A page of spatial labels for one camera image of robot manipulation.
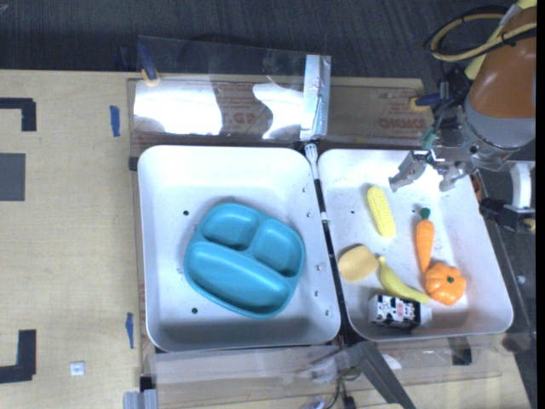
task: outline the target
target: black corner marker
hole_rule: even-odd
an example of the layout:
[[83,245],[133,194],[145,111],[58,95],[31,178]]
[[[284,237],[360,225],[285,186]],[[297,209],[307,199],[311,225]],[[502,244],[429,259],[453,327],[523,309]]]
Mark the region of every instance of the black corner marker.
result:
[[0,109],[20,109],[20,129],[23,132],[36,131],[36,102],[29,98],[0,98]]
[[36,330],[19,331],[17,363],[0,366],[0,383],[15,383],[32,380],[36,374]]

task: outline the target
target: corn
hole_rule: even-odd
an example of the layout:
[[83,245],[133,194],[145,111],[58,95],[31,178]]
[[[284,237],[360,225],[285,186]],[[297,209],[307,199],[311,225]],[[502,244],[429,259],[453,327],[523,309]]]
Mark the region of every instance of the corn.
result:
[[393,238],[395,236],[395,222],[384,191],[379,187],[370,187],[367,191],[367,202],[378,232],[384,238]]

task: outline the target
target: orange pumpkin toy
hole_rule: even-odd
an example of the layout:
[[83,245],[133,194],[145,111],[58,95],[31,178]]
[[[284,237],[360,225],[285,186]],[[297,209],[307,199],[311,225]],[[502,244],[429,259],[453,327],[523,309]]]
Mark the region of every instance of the orange pumpkin toy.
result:
[[462,298],[467,281],[458,268],[437,262],[425,274],[426,292],[433,300],[451,306]]

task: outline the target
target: blue plate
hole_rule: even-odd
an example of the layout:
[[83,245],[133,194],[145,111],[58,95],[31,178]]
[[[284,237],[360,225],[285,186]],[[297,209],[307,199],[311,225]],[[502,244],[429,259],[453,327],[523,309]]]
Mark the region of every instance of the blue plate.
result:
[[186,250],[184,273],[197,292],[251,318],[279,314],[305,262],[299,234],[265,212],[219,204],[200,222]]

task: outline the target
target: wooden table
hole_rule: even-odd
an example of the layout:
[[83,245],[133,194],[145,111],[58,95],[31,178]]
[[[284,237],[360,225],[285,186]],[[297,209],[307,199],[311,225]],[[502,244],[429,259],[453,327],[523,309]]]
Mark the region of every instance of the wooden table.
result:
[[[142,366],[127,80],[134,73],[0,71],[0,97],[37,103],[37,131],[0,110],[0,153],[26,154],[24,202],[0,201],[0,366],[13,365],[17,332],[37,331],[31,381],[0,384],[0,407],[121,407]],[[120,110],[114,137],[110,106]],[[135,348],[125,329],[135,317]],[[513,356],[501,374],[406,386],[418,407],[529,407]],[[83,361],[84,375],[71,375]],[[387,407],[375,390],[360,406]],[[306,399],[223,407],[299,407]]]

